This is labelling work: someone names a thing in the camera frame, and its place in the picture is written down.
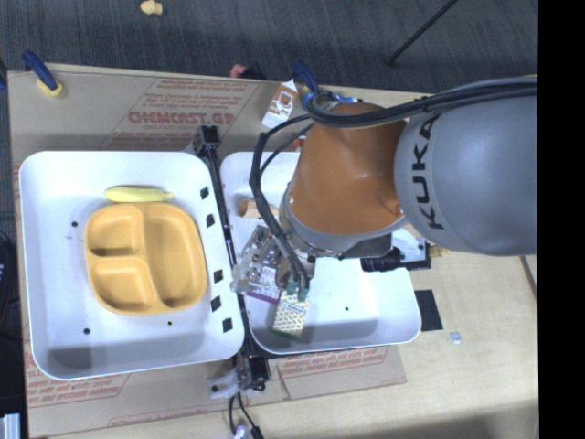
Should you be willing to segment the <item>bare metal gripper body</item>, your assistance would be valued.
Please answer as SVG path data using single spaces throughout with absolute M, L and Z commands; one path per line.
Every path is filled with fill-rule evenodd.
M 268 228 L 257 226 L 240 260 L 241 292 L 308 292 L 315 258 L 300 250 L 285 252 Z

